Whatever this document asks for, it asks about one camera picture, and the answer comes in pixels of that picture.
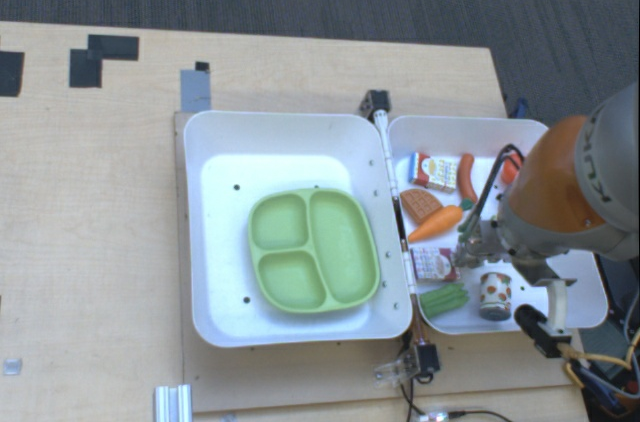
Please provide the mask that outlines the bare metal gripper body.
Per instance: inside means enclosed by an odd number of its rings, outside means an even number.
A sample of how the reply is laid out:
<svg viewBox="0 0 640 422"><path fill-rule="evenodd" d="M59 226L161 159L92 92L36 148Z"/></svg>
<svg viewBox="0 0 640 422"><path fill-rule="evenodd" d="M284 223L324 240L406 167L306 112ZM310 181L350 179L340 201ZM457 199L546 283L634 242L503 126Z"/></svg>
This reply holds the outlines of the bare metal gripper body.
<svg viewBox="0 0 640 422"><path fill-rule="evenodd" d="M507 240L500 221L480 220L468 241L468 253L468 266L478 268L485 263L510 263L517 255L517 248Z"/></svg>

